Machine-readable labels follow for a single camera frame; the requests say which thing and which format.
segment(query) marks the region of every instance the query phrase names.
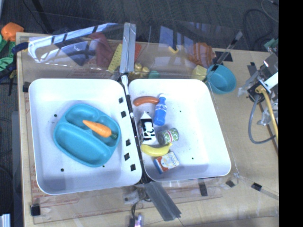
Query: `gray carpet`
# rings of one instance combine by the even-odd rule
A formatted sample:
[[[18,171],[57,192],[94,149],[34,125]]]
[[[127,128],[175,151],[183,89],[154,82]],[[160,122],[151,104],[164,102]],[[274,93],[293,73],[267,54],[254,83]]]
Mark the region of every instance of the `gray carpet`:
[[[149,25],[176,26],[191,21],[241,30],[235,49],[266,51],[263,44],[278,37],[279,0],[39,0],[50,28],[76,30],[105,22],[140,25],[138,37],[149,35]],[[0,28],[8,22],[25,32],[52,32],[45,26],[31,0],[4,0]],[[8,48],[0,52],[6,57]],[[13,213],[11,114],[18,110],[16,85],[9,96],[9,79],[0,83],[0,215]]]

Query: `yellow object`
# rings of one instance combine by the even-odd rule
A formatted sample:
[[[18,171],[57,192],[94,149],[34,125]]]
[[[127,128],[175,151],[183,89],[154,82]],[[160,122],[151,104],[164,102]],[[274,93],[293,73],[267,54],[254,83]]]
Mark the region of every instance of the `yellow object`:
[[[13,79],[13,78],[15,78],[17,76],[17,70],[13,70],[12,72],[11,72],[11,74],[9,75],[9,78],[10,79]]]
[[[114,73],[114,71],[118,68],[118,66],[120,66],[121,56],[122,56],[122,44],[119,44],[115,50],[112,61],[110,62],[110,65],[108,66],[109,72]]]
[[[169,144],[159,147],[159,148],[142,144],[141,151],[152,157],[160,157],[160,156],[167,154],[171,146],[172,146],[172,143],[169,143]]]
[[[179,49],[176,48],[176,50],[174,50],[171,46],[169,46],[169,50],[173,53],[173,54],[177,54],[179,52]]]
[[[276,134],[276,142],[278,144],[278,139],[279,139],[279,137],[278,137],[278,133],[279,133],[278,132],[278,126],[276,124],[275,115],[274,115],[274,112],[273,112],[273,108],[271,107],[271,103],[270,103],[270,99],[267,95],[267,91],[262,85],[259,85],[259,86],[256,87],[255,92],[256,93],[262,93],[264,98],[265,98],[265,101],[266,101],[266,104],[267,104],[267,107],[268,107],[268,112],[269,112],[271,121],[274,125],[274,130],[275,130],[275,134]]]
[[[148,69],[148,67],[146,66],[142,67],[140,63],[135,63],[134,71],[132,71],[129,75],[134,79],[138,79],[147,76],[149,72],[150,70]]]
[[[202,81],[206,77],[206,73],[207,73],[206,68],[204,68],[203,66],[197,65],[191,73],[191,78]]]

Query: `blue bottle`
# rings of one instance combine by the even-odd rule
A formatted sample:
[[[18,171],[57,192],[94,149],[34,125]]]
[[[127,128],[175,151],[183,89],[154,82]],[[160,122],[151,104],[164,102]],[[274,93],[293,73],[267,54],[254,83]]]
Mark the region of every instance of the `blue bottle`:
[[[166,100],[165,95],[160,94],[159,102],[157,103],[156,108],[155,108],[155,116],[153,118],[153,123],[158,126],[162,126],[165,124],[165,116],[166,116],[166,109],[167,109],[165,100]]]

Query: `yellow cable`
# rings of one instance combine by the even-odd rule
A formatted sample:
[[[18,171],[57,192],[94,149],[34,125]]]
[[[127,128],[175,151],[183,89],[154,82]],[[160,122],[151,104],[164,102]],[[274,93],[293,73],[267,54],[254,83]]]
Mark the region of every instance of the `yellow cable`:
[[[273,109],[271,107],[271,103],[270,103],[270,99],[267,95],[267,91],[262,85],[259,85],[255,89],[255,92],[256,93],[262,93],[264,95],[264,98],[265,98],[265,101],[266,101],[266,104],[267,104],[267,107],[268,107],[269,115],[270,115],[271,121],[273,122],[273,125],[274,125],[274,130],[275,130],[275,134],[276,134],[276,142],[278,144],[278,139],[279,139],[279,137],[278,137],[278,126],[276,124],[275,115],[274,115]]]

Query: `toy sausage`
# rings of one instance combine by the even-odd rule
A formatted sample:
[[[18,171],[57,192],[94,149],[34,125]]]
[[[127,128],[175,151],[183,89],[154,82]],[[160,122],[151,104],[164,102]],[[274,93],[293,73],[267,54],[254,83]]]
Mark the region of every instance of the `toy sausage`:
[[[154,96],[142,96],[138,97],[134,100],[134,105],[139,106],[141,104],[151,103],[151,104],[157,104],[159,102],[159,99]]]

